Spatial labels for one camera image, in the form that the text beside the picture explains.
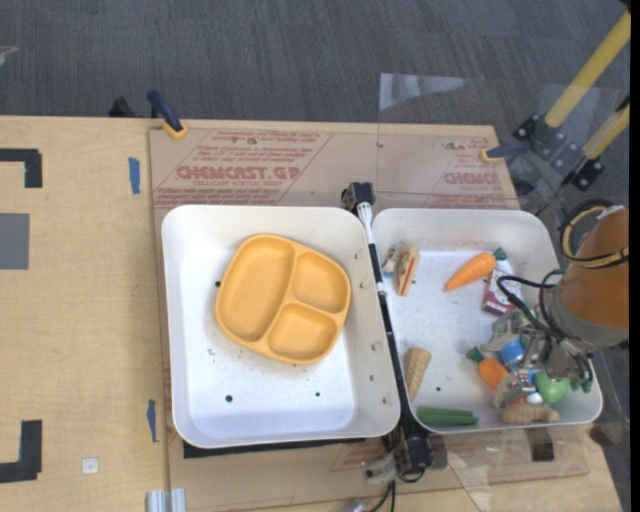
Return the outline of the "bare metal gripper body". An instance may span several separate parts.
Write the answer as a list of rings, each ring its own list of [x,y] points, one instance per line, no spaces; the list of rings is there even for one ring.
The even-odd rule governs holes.
[[[524,348],[520,368],[544,371],[552,380],[566,378],[571,388],[592,387],[592,350],[581,340],[552,337],[540,329],[525,327],[520,341]]]

